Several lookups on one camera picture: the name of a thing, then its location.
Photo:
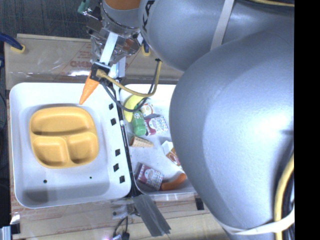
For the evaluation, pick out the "pink and white carton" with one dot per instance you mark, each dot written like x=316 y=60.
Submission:
x=157 y=125

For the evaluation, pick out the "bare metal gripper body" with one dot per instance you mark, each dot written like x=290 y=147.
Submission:
x=126 y=44

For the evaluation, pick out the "green bottle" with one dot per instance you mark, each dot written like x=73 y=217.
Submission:
x=139 y=126

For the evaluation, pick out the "orange sausage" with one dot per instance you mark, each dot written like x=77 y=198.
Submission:
x=173 y=182

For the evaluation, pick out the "white plastic tray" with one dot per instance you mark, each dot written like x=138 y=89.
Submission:
x=150 y=156
x=62 y=186

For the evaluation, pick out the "orange carrot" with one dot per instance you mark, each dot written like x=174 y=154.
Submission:
x=88 y=91

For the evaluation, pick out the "brown cardboard board red print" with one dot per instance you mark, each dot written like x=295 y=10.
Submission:
x=45 y=59

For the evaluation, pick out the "white and orange carton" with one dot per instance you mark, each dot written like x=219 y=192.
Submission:
x=172 y=156

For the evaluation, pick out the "brown bread slice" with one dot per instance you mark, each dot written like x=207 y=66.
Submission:
x=140 y=142

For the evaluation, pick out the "yellow banana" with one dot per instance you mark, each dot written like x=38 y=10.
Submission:
x=130 y=104

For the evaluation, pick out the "small red and white can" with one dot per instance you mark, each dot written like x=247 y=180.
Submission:
x=147 y=108

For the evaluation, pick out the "orange divided plate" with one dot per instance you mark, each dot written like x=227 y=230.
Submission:
x=62 y=136

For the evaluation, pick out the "dark red carton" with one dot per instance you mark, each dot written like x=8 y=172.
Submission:
x=149 y=176

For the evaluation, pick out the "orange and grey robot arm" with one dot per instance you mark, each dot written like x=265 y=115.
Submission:
x=225 y=109

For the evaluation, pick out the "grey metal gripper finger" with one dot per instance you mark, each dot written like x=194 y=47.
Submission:
x=121 y=67

